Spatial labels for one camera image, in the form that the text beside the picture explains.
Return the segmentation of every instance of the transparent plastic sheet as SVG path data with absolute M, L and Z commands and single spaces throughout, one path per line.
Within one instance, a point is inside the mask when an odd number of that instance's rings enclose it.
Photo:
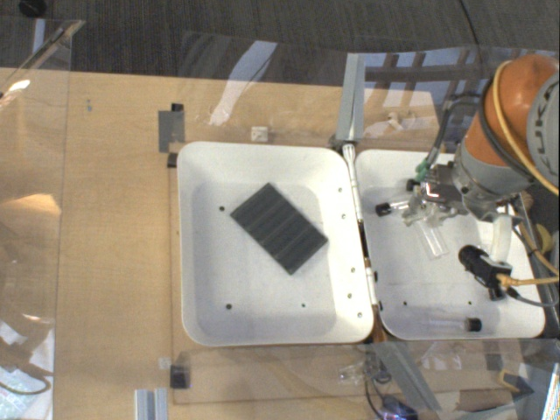
M 200 33 L 187 33 L 184 48 L 180 75 L 185 79 L 178 81 L 172 102 L 184 104 L 185 138 L 173 138 L 170 152 L 195 141 L 329 146 L 338 122 L 346 53 Z M 427 152 L 453 95 L 479 92 L 502 61 L 527 53 L 532 52 L 466 45 L 427 52 L 363 54 L 365 132 L 358 149 Z M 557 52 L 539 53 L 557 56 Z M 474 112 L 472 107 L 453 114 L 444 139 L 449 152 L 454 151 Z M 272 412 L 290 418 L 374 419 L 377 416 L 365 397 L 365 381 L 372 366 L 379 370 L 375 350 L 381 346 L 389 355 L 396 351 L 393 347 L 408 350 L 416 368 L 409 378 L 422 382 L 421 375 L 427 381 L 422 390 L 432 393 L 437 407 L 417 403 L 414 397 L 407 401 L 405 388 L 396 378 L 378 388 L 382 395 L 392 394 L 402 403 L 414 405 L 420 418 L 538 418 L 543 412 L 548 390 L 543 383 L 535 383 L 538 390 L 534 394 L 515 398 L 499 379 L 506 368 L 511 375 L 529 380 L 529 370 L 536 367 L 535 374 L 550 381 L 558 359 L 554 340 L 219 349 L 192 343 L 180 320 L 175 170 L 170 170 L 170 184 L 173 357 L 178 364 L 187 363 L 188 381 L 187 389 L 173 391 L 177 405 L 204 413 L 206 406 L 222 405 L 213 411 L 220 412 L 233 405 L 230 403 L 256 402 L 250 414 L 254 419 L 270 418 Z M 443 327 L 463 328 L 463 322 L 450 318 Z M 411 369 L 410 360 L 406 362 Z M 540 373 L 543 368 L 546 377 Z M 382 408 L 382 398 L 368 386 L 374 406 Z
M 68 71 L 80 27 L 0 17 L 0 419 L 53 415 Z

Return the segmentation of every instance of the dark gray grid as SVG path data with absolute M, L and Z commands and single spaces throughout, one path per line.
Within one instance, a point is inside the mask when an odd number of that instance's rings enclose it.
M 458 0 L 46 0 L 80 18 L 73 69 L 175 74 L 184 31 L 341 51 L 471 44 Z M 558 50 L 559 0 L 465 0 L 482 44 Z M 0 15 L 18 15 L 0 2 Z

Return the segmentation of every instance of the white tray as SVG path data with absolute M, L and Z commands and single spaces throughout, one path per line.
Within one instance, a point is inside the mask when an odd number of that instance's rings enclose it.
M 417 231 L 404 225 L 400 213 L 381 218 L 375 214 L 377 204 L 408 198 L 406 180 L 424 158 L 425 153 L 368 150 L 356 163 L 383 324 L 404 340 L 538 336 L 545 322 L 542 308 L 511 298 L 490 301 L 487 290 L 459 262 L 459 250 L 467 244 L 489 251 L 492 224 L 472 216 L 445 220 L 441 233 L 449 254 L 431 260 Z M 440 157 L 441 163 L 452 159 L 451 155 Z M 513 277 L 533 278 L 525 248 L 517 237 L 512 240 L 507 261 L 514 267 Z M 535 286 L 517 290 L 526 298 L 540 300 Z M 461 329 L 461 320 L 466 317 L 480 318 L 481 332 Z
M 269 182 L 328 238 L 293 276 L 229 215 Z M 191 143 L 178 156 L 178 186 L 183 323 L 193 340 L 324 344 L 369 335 L 373 313 L 341 156 L 322 148 Z

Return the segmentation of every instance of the gray carpet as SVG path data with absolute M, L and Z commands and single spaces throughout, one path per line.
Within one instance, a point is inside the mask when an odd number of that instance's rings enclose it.
M 185 31 L 340 51 L 410 51 L 473 43 L 459 0 L 46 0 L 79 18 L 73 69 L 176 74 Z M 464 0 L 482 45 L 558 50 L 559 0 Z M 0 1 L 0 15 L 19 16 Z

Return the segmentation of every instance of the black rectangular drain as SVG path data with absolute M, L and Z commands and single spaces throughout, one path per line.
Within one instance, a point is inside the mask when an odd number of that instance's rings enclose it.
M 271 184 L 238 206 L 231 217 L 290 275 L 328 241 Z

